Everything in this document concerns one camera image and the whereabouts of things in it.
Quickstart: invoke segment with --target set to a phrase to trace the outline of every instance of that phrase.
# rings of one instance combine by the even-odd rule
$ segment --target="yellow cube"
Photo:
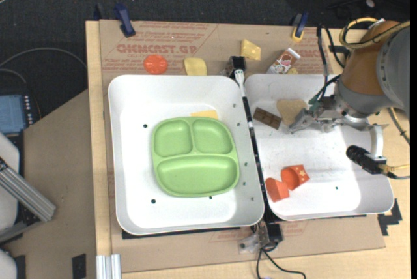
[[[242,40],[240,44],[240,56],[251,60],[261,60],[261,48],[249,40]]]

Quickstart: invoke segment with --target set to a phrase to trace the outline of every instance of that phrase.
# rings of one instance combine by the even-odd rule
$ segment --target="orange block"
[[[266,179],[265,185],[266,191],[274,203],[289,197],[288,186],[285,182],[280,182],[270,177]]]
[[[295,166],[289,166],[285,169],[282,169],[281,179],[292,191],[295,188],[298,188],[301,184],[304,184],[306,181],[308,181],[310,177],[308,177],[304,166],[302,164],[297,164]]]

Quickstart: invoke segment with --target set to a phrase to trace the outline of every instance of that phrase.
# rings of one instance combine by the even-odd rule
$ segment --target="yellow block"
[[[187,75],[207,75],[206,62],[199,57],[186,57],[184,59],[184,66]]]
[[[298,70],[296,68],[290,68],[287,74],[298,74]]]
[[[192,117],[207,117],[207,118],[215,118],[219,119],[216,110],[207,110],[207,111],[199,111],[191,113]]]
[[[307,108],[306,102],[303,100],[279,100],[276,102],[276,107],[281,114],[282,121],[286,125],[291,125],[295,122],[297,115],[303,108]]]
[[[251,60],[261,60],[261,48],[249,40],[242,40],[240,44],[240,56]]]

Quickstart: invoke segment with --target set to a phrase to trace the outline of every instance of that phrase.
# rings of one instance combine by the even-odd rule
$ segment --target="monitor screen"
[[[22,95],[0,96],[0,132],[18,133],[26,128]]]

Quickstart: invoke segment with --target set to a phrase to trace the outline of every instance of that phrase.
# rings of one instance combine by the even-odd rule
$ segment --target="cardboard sheet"
[[[291,40],[292,27],[142,21],[132,22],[132,25],[136,35],[125,38],[118,21],[100,21],[112,252],[121,255],[123,273],[255,260],[257,254],[238,252],[239,241],[251,233],[249,227],[123,238],[126,235],[122,234],[115,213],[108,85],[121,74],[146,74],[143,60],[152,53],[158,53],[167,59],[166,74],[184,75],[184,58],[200,57],[206,61],[209,75],[220,75],[229,57],[239,55],[243,39],[250,40],[262,49],[260,61],[246,60],[247,75],[265,73],[276,57],[288,47],[301,55],[295,66],[299,74],[322,74],[323,64],[317,47],[315,28],[305,28],[303,40],[296,43]],[[329,71],[332,73],[332,60],[328,58],[327,47],[323,48]],[[282,222],[281,228],[284,241],[272,253],[273,257],[384,247],[378,220],[374,215]]]

